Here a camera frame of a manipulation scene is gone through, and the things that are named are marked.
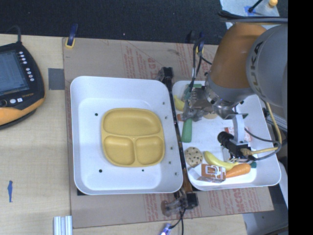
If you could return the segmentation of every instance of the table surface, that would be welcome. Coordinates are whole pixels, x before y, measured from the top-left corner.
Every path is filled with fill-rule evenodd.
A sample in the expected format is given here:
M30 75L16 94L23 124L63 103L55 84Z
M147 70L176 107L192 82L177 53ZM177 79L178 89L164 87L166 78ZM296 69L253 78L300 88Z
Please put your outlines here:
M0 34L0 46L16 41L16 35ZM52 235L53 218L71 215L65 92L48 89L48 69L64 67L62 37L22 35L22 42L41 69L46 100L31 117L0 130L0 235ZM186 235L246 234L241 214L184 219L183 223ZM73 229L73 234L157 235L164 225L164 221L113 225ZM171 235L181 232L179 224Z

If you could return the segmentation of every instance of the cardboard sheet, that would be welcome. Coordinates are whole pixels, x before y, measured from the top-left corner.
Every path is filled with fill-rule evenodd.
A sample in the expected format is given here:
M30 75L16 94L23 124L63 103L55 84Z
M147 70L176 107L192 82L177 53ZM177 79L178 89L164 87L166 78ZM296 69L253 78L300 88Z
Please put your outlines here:
M162 201L175 200L172 193L91 196L78 192L73 178L69 88L72 80L82 75L154 79L162 67L173 68L173 83L190 80L193 45L76 38L74 48L68 49L64 45L65 40L63 54L73 227L179 219L178 215L166 217L161 211ZM217 46L205 45L204 58L212 62L216 50ZM204 80L204 73L209 68L209 64L202 62L197 80ZM199 206L187 211L184 218L273 210L268 187L197 191L197 196Z

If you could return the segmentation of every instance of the orange carrot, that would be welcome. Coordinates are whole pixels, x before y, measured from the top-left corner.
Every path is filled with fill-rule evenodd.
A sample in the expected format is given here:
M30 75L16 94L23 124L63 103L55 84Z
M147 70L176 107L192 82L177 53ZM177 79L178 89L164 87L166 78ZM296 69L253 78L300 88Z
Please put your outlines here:
M250 170L251 170L251 166L249 164L247 163L238 164L226 172L226 178L248 174Z

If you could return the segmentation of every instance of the cookie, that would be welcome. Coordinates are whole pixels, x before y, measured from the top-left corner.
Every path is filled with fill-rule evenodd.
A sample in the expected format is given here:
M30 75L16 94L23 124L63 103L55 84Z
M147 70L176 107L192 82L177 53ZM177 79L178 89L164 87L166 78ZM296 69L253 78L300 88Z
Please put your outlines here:
M196 147L189 147L185 150L185 159L187 164L191 167L195 167L202 163L203 155Z

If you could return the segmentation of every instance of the brown cylinder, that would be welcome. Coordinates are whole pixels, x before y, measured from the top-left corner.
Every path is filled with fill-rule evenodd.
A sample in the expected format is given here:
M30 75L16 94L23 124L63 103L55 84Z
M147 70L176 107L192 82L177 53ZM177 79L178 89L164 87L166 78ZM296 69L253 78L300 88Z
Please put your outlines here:
M246 59L254 41L266 29L257 24L235 23L224 35L209 71L212 81L225 88L249 88Z

